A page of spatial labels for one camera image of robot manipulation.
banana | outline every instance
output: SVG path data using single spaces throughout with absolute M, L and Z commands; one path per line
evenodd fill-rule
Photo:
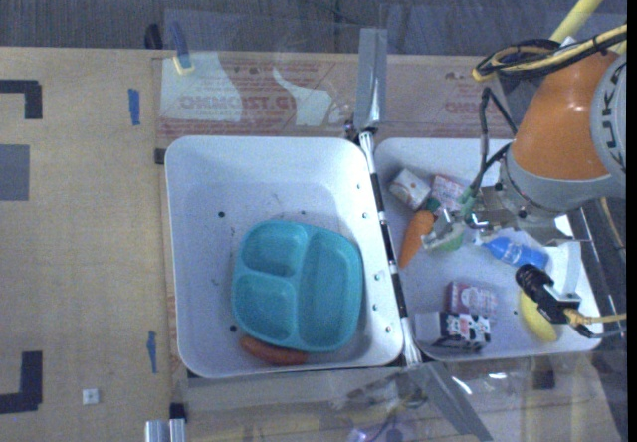
M 529 329 L 542 341 L 557 341 L 555 327 L 537 310 L 537 303 L 522 291 L 520 291 L 520 312 Z

teal bowl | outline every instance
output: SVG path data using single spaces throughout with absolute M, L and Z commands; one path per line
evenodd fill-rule
M 237 324 L 262 341 L 335 351 L 353 337 L 362 303 L 358 248 L 338 233 L 290 221 L 255 225 L 232 278 Z

orange carrot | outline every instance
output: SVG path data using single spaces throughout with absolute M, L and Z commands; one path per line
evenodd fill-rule
M 429 210 L 418 210 L 405 231 L 405 238 L 402 241 L 398 266 L 403 269 L 415 256 L 422 245 L 421 237 L 427 235 L 434 228 L 434 214 Z

blue bottle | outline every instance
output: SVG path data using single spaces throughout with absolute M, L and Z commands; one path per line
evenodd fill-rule
M 515 267 L 531 264 L 540 270 L 545 270 L 548 263 L 547 253 L 539 249 L 532 249 L 524 244 L 517 244 L 508 237 L 496 237 L 494 240 L 485 242 L 483 246 L 499 260 Z

teal plate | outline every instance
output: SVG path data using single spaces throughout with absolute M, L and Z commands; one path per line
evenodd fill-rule
M 362 260 L 342 235 L 271 220 L 243 237 L 232 311 L 248 334 L 277 346 L 335 351 L 353 337 L 362 302 Z

